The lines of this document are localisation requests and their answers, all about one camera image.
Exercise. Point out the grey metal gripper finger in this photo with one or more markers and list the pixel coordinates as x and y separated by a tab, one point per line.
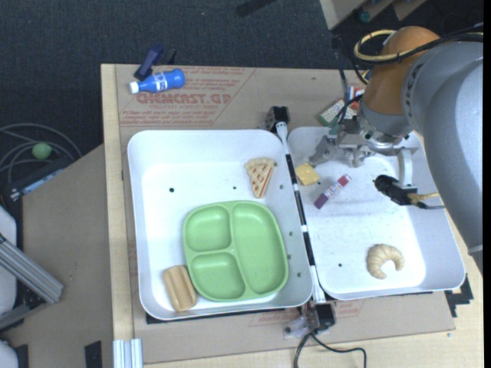
358	158
324	152

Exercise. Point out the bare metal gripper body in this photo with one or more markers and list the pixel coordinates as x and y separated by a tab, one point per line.
354	138

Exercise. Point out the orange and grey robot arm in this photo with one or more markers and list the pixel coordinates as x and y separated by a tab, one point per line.
441	102

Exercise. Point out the yellow cheese wedge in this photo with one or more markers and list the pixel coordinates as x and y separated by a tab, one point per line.
307	174

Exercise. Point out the green and red packet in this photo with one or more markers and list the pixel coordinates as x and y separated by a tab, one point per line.
331	112

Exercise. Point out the thin black and white rod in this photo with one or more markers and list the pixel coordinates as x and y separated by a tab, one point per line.
298	205

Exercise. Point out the beige pizza slice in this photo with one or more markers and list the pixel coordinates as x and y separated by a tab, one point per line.
260	175

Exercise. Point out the white plastic tray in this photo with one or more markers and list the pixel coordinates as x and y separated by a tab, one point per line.
215	167
356	228

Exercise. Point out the beige croissant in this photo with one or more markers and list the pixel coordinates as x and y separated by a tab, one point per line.
377	259

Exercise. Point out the brown cardboard board red print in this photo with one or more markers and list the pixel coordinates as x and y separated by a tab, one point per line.
238	94

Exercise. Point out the green divided plate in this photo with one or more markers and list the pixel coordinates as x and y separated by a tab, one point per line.
245	244

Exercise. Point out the blue bottle white cap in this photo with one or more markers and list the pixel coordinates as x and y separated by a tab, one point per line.
163	81

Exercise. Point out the beige ridged bread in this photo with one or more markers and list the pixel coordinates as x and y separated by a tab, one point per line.
179	288

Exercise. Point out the light green ball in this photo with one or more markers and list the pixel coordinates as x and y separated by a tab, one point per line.
41	151

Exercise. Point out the black cylinder on white bracket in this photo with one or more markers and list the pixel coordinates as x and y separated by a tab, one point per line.
395	190

